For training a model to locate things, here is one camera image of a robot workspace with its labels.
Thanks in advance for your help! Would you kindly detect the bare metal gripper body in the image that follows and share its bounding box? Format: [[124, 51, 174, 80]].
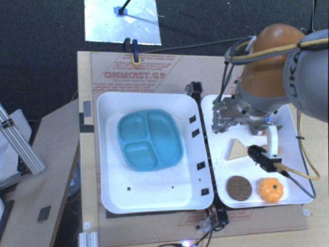
[[216, 97, 270, 129]]

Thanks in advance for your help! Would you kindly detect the tan pizza slice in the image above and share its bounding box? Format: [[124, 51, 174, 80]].
[[226, 138, 254, 162]]

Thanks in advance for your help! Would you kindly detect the thin black rod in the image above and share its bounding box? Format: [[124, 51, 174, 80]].
[[194, 93, 223, 211]]

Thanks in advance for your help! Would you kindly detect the white plastic tray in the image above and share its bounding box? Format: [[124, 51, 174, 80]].
[[200, 94, 317, 209], [96, 91, 215, 215]]

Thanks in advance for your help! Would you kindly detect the brown round biscuit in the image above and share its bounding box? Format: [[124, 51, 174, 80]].
[[226, 175, 253, 202]]

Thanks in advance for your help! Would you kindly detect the blue divided plate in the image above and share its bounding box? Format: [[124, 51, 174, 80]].
[[117, 109, 185, 172]]

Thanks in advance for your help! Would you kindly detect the orange pumpkin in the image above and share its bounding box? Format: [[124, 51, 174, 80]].
[[258, 177, 284, 203]]

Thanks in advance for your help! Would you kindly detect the brown cardboard board, red print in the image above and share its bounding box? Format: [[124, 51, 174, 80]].
[[90, 51, 309, 247]]

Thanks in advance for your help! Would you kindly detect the black cylinder on white bracket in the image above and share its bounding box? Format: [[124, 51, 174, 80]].
[[247, 125, 283, 173]]

